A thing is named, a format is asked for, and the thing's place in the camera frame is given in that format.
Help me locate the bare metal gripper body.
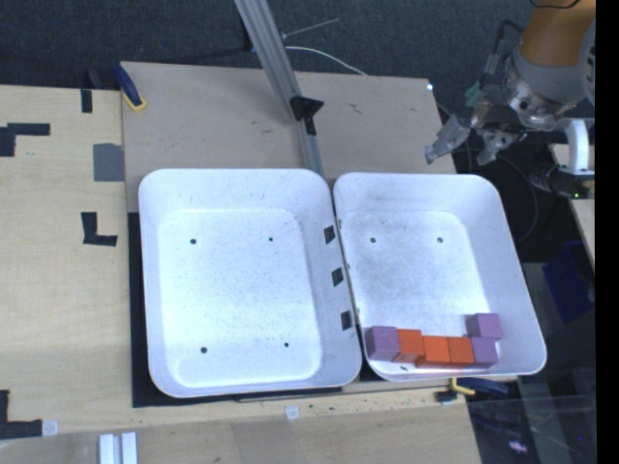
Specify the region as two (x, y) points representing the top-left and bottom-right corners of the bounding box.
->
(470, 76), (575, 138)

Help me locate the white plastic tray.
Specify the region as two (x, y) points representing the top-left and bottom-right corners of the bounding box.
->
(332, 171), (548, 384)
(137, 167), (365, 399)

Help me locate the purple cube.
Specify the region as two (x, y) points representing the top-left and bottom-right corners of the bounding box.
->
(469, 336), (500, 368)
(364, 325), (402, 363)
(464, 312), (504, 342)

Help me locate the orange cube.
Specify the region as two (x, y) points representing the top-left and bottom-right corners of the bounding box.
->
(447, 336), (477, 367)
(397, 328), (427, 358)
(422, 334), (453, 364)

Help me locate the pale wood board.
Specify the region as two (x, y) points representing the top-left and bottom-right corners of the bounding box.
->
(119, 60), (470, 403)

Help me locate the black cylinder on white bracket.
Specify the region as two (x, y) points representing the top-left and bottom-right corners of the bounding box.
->
(528, 117), (596, 200)

